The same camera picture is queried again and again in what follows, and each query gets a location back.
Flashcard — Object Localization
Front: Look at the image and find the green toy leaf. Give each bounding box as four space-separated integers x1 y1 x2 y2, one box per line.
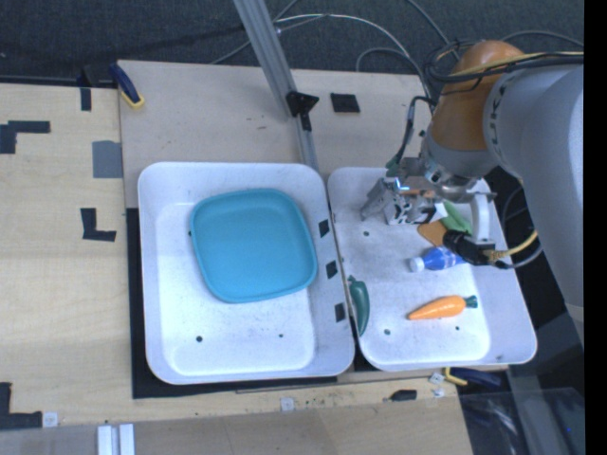
442 199 474 236

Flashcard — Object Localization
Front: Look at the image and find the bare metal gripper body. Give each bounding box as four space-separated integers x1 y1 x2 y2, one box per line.
389 156 497 208

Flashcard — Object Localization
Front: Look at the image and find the black cylinder on white bracket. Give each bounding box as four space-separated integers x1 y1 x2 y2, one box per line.
441 191 498 267

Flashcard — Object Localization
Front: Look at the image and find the white plastic tray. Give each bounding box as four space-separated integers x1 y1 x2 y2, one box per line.
137 160 357 387
326 166 539 373

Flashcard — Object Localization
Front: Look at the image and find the orange flat toy piece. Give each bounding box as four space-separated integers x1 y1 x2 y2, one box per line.
416 219 451 248

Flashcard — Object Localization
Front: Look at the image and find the orange carrot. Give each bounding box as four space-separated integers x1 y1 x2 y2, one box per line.
406 294 480 322

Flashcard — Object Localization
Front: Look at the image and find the blue and white bottle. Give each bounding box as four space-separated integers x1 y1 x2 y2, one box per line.
408 246 469 274

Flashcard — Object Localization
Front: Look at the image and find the pale wood board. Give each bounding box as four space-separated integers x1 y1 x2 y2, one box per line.
117 59 511 428

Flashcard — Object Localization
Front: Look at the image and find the blue plate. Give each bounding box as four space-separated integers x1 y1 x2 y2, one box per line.
189 187 319 304

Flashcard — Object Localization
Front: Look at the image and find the green chili pepper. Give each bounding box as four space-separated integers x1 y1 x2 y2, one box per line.
346 274 372 337

